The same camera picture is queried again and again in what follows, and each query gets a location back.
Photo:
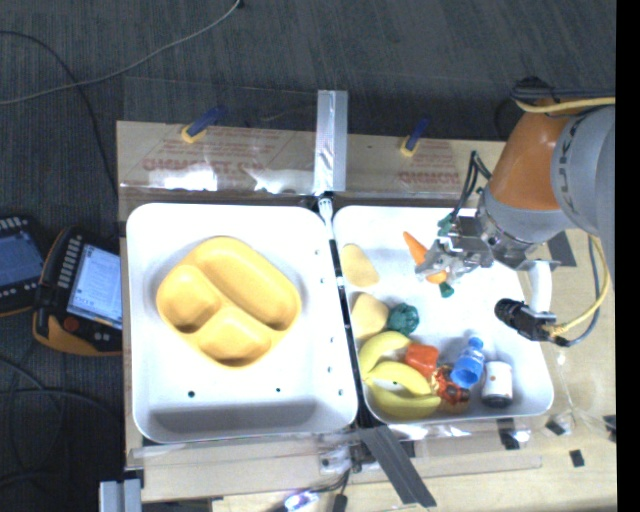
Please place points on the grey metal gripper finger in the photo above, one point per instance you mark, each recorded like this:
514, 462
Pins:
459, 272
431, 261

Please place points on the orange pepper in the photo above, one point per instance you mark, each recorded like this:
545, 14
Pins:
422, 357

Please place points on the green broccoli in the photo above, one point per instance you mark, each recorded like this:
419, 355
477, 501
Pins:
404, 318

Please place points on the blue clear plastic bottle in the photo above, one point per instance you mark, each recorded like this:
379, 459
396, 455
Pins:
469, 367

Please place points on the orange carrot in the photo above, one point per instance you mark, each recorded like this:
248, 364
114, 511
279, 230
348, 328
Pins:
416, 246

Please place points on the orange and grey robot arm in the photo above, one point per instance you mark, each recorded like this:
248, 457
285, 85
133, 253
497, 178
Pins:
530, 170

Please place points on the yellow divided plate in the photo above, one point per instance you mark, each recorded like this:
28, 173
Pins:
235, 290

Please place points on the brown cardboard board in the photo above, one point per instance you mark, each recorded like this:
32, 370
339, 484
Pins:
380, 165

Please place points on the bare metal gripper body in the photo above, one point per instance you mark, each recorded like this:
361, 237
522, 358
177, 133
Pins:
475, 240

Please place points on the white can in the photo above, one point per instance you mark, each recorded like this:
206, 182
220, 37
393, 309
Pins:
497, 382

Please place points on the yellow banana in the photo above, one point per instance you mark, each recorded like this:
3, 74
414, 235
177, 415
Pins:
405, 406
402, 375
380, 345

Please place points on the black cylinder on white bracket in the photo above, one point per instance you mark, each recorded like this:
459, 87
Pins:
525, 317

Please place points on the white plastic tray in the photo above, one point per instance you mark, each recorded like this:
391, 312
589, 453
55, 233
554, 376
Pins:
480, 310
240, 405

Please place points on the brown and orange packet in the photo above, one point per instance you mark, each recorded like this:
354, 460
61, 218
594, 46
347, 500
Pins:
450, 392

